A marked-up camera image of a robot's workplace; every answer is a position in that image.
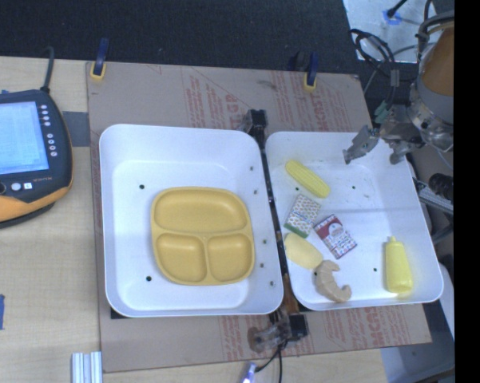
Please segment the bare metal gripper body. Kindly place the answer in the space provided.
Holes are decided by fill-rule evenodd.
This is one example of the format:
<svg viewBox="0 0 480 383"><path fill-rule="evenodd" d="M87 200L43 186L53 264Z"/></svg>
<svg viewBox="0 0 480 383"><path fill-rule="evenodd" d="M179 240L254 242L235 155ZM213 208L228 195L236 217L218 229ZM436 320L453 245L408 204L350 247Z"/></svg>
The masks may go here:
<svg viewBox="0 0 480 383"><path fill-rule="evenodd" d="M454 148L453 125L426 107L395 106L382 123L380 137L393 152L413 152L431 146L440 152Z"/></svg>

